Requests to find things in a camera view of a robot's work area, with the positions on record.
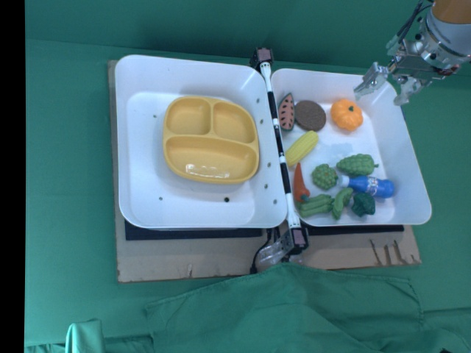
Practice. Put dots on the red chili pepper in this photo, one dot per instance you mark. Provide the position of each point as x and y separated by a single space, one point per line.
300 184

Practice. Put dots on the brown round biscuit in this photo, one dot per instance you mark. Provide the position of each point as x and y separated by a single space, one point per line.
310 116

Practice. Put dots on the yellow divided plate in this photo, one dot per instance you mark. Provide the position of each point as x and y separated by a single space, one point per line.
209 156

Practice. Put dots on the green broccoli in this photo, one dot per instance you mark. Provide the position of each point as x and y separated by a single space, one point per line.
363 204

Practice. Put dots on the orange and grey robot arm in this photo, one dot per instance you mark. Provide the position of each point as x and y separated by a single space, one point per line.
450 9

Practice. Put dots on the brown cardboard board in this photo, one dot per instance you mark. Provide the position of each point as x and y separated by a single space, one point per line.
206 256

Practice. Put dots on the long green bumpy gourd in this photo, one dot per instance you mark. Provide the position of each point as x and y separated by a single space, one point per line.
356 164

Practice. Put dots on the white plastic tray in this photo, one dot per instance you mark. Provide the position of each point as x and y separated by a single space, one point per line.
147 197
401 167

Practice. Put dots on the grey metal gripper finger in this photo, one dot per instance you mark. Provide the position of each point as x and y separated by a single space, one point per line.
372 77
409 88

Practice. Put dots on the green cloth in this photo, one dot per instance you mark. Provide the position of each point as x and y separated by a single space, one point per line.
294 307

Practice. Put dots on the yellow corn cob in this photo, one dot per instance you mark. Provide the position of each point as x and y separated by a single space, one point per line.
301 148

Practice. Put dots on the green bean bundle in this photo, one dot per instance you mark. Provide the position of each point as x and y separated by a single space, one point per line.
316 206

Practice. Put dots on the green pea pod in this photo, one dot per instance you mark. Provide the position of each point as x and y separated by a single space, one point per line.
341 202

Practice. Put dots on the orange pumpkin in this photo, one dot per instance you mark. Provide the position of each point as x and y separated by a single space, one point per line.
346 115

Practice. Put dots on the thin black and white rod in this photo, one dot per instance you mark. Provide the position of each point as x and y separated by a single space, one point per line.
280 149

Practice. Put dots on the round green bumpy fruit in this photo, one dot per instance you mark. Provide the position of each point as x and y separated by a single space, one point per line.
324 177

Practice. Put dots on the blue bottle with white cap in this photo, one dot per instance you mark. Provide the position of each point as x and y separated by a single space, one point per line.
368 186

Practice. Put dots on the red watermelon slice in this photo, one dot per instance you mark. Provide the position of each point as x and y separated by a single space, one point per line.
286 114

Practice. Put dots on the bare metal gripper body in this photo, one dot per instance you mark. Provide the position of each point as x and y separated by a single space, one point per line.
417 63

